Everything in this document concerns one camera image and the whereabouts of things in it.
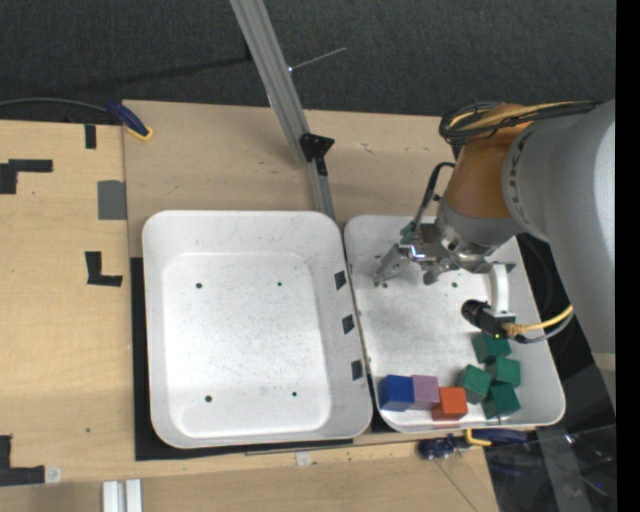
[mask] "green cube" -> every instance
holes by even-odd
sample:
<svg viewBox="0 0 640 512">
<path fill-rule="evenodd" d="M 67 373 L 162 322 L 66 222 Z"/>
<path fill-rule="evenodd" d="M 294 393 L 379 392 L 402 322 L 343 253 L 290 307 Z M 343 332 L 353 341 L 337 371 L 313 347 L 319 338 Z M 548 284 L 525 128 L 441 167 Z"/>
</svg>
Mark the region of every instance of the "green cube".
<svg viewBox="0 0 640 512">
<path fill-rule="evenodd" d="M 490 363 L 496 357 L 511 354 L 509 340 L 506 338 L 491 338 L 482 333 L 476 336 L 471 343 L 479 363 Z"/>
<path fill-rule="evenodd" d="M 487 419 L 506 416 L 521 409 L 512 384 L 495 384 L 489 388 L 487 398 L 482 401 L 482 410 Z"/>
<path fill-rule="evenodd" d="M 479 404 L 489 393 L 491 374 L 469 364 L 458 375 L 456 385 L 464 388 L 467 402 Z"/>
<path fill-rule="evenodd" d="M 520 363 L 514 359 L 496 357 L 493 362 L 487 363 L 486 370 L 496 384 L 513 384 L 514 388 L 520 385 Z"/>
</svg>

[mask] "white tray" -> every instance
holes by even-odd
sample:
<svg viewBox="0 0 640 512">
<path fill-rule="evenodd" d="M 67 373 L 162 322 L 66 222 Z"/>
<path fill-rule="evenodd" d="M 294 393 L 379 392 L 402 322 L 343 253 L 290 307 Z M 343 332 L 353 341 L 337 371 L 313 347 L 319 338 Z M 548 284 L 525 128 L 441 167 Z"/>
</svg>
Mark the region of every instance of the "white tray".
<svg viewBox="0 0 640 512">
<path fill-rule="evenodd" d="M 151 419 L 165 442 L 340 439 L 368 426 L 362 346 L 332 220 L 166 211 L 142 238 Z"/>
<path fill-rule="evenodd" d="M 460 270 L 441 274 L 435 284 L 425 286 L 416 264 L 391 279 L 387 287 L 373 285 L 373 273 L 400 229 L 411 217 L 361 216 L 349 221 L 345 229 L 345 247 L 352 271 L 356 304 L 368 364 L 376 388 L 389 374 L 435 375 L 440 386 L 455 385 L 460 370 L 478 364 L 471 340 L 479 330 L 461 315 L 467 299 L 490 299 L 488 275 Z M 497 250 L 491 261 L 516 263 L 509 274 L 511 311 L 518 321 L 539 321 L 529 281 L 518 245 L 512 239 Z M 543 331 L 531 335 L 541 335 Z M 565 399 L 553 358 L 546 342 L 522 345 L 511 342 L 512 354 L 521 365 L 522 384 L 516 394 L 522 406 L 504 426 L 533 427 L 550 425 L 564 414 Z M 380 411 L 383 419 L 400 432 L 420 433 L 432 430 L 495 426 L 488 421 L 481 405 L 469 405 L 469 413 L 459 422 L 433 421 L 427 411 Z"/>
</svg>

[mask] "blue block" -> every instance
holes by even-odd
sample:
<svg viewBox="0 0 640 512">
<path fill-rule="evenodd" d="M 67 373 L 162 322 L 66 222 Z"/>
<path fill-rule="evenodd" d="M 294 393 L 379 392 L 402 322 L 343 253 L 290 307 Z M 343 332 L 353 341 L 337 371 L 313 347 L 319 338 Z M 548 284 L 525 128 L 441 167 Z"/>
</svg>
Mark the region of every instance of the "blue block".
<svg viewBox="0 0 640 512">
<path fill-rule="evenodd" d="M 406 411 L 415 402 L 413 379 L 387 375 L 378 385 L 378 401 L 385 411 Z"/>
</svg>

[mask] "metal pole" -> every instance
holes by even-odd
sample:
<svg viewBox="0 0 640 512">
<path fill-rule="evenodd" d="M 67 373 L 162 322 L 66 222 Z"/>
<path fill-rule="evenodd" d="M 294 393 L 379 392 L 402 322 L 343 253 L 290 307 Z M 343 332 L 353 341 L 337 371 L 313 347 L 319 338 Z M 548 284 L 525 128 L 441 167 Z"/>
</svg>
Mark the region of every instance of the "metal pole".
<svg viewBox="0 0 640 512">
<path fill-rule="evenodd" d="M 298 162 L 304 162 L 309 166 L 315 208 L 334 219 L 335 213 L 328 177 L 319 172 L 315 160 L 307 163 L 300 146 L 302 135 L 310 132 L 309 125 L 291 80 L 289 67 L 284 61 L 276 34 L 273 31 L 267 9 L 262 0 L 229 1 L 249 50 L 251 50 L 253 61 L 267 90 L 269 102 L 278 116 L 289 147 Z"/>
</svg>

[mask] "orange-red cube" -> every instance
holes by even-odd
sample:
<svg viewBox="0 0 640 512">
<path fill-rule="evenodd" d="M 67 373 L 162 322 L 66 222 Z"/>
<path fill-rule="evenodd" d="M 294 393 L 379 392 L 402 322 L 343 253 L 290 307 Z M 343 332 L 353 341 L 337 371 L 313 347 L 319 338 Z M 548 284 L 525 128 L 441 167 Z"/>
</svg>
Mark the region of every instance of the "orange-red cube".
<svg viewBox="0 0 640 512">
<path fill-rule="evenodd" d="M 435 421 L 456 421 L 469 412 L 467 395 L 458 386 L 440 388 L 440 403 L 431 409 Z"/>
</svg>

